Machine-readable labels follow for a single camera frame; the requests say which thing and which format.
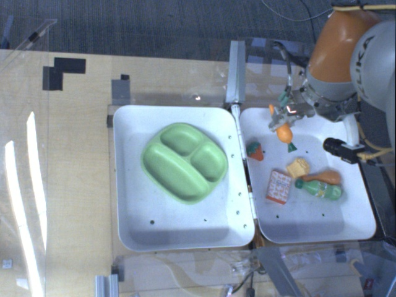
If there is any green plastic bottle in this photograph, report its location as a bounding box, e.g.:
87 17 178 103
294 178 343 202

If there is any white plastic tray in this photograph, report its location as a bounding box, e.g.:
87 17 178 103
112 104 256 253
239 106 377 245

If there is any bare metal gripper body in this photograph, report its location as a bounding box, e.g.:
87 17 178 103
286 90 361 123

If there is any thin black and white rod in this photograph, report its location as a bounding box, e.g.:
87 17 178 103
230 103 258 221

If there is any black cylinder on white bracket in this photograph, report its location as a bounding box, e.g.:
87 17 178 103
322 113 366 165

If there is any yellow bread slice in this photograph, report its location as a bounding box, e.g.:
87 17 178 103
285 157 311 179

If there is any red strawberry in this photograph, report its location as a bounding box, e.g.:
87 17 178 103
246 141 265 162

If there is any green divided plate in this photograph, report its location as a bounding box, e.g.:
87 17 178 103
140 122 230 205

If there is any brown chicken drumstick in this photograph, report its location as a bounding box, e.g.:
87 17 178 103
301 170 342 186

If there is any orange carrot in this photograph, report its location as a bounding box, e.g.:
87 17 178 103
268 103 298 153

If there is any pale wood board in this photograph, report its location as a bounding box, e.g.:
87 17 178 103
0 48 386 297

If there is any orange and white carton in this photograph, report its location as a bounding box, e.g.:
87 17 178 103
265 169 293 205

